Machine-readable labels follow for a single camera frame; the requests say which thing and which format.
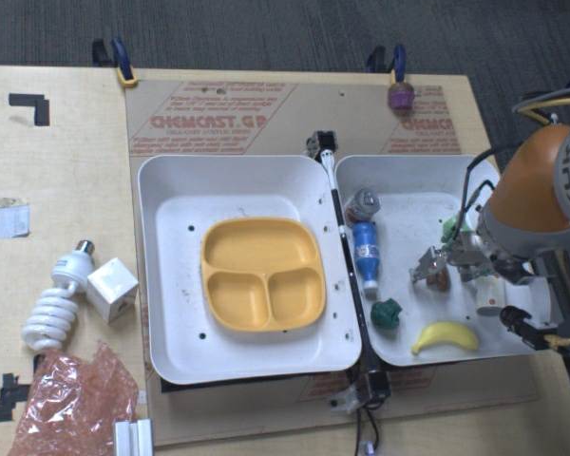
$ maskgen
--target yellow banana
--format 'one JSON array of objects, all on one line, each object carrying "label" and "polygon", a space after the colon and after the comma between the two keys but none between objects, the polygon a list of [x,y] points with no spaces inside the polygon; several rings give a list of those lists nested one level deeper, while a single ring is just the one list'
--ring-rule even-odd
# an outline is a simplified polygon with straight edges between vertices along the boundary
[{"label": "yellow banana", "polygon": [[411,347],[411,351],[418,354],[422,348],[441,343],[454,343],[469,350],[479,348],[477,336],[464,324],[455,321],[438,321],[422,329],[418,341]]}]

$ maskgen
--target blue bottle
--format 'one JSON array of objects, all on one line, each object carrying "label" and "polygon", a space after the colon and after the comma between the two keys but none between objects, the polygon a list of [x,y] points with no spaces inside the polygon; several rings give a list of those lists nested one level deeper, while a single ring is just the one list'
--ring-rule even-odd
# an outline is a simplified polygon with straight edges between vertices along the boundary
[{"label": "blue bottle", "polygon": [[373,224],[360,221],[352,227],[354,237],[354,263],[363,276],[365,295],[376,295],[378,282],[376,272],[380,265],[380,251],[376,243],[376,231]]}]

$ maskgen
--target red plastic bag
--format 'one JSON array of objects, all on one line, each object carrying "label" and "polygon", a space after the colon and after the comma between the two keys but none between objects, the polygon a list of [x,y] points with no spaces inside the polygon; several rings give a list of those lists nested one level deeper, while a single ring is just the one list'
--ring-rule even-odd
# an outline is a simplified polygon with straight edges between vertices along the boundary
[{"label": "red plastic bag", "polygon": [[114,423],[133,420],[138,394],[135,380],[104,342],[91,362],[47,351],[9,456],[111,456]]}]

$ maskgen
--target yellow divided plate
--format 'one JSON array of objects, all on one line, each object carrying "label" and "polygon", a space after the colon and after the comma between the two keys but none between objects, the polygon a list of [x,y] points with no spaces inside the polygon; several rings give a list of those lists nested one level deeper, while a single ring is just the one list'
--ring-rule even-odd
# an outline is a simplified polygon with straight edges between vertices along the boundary
[{"label": "yellow divided plate", "polygon": [[299,221],[221,221],[205,234],[200,260],[211,312],[233,330],[301,328],[325,308],[321,255],[313,234]]}]

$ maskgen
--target wooden table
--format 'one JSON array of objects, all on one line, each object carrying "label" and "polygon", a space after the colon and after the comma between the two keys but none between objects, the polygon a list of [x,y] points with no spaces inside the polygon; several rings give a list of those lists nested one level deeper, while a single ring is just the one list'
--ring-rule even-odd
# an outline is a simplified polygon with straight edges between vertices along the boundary
[{"label": "wooden table", "polygon": [[[137,69],[145,80],[383,85],[385,75]],[[440,86],[463,153],[489,147],[464,76],[408,77]],[[45,94],[50,127],[35,127],[30,109],[9,106],[9,93]],[[27,237],[0,239],[0,387],[3,373],[29,383],[30,351],[20,330],[39,293],[52,285],[51,268],[80,239],[95,243],[96,265],[118,257],[137,271],[124,90],[113,69],[0,66],[0,199],[30,208]],[[98,339],[116,352],[145,388],[139,309],[106,325],[79,302],[68,352],[91,359]],[[570,381],[554,352],[529,356],[539,400],[380,422],[386,454],[570,454]],[[12,443],[13,422],[0,423],[0,454]],[[144,405],[138,414],[147,415]],[[351,454],[355,426],[278,433],[157,449],[158,454]],[[372,437],[364,427],[364,439]]]}]

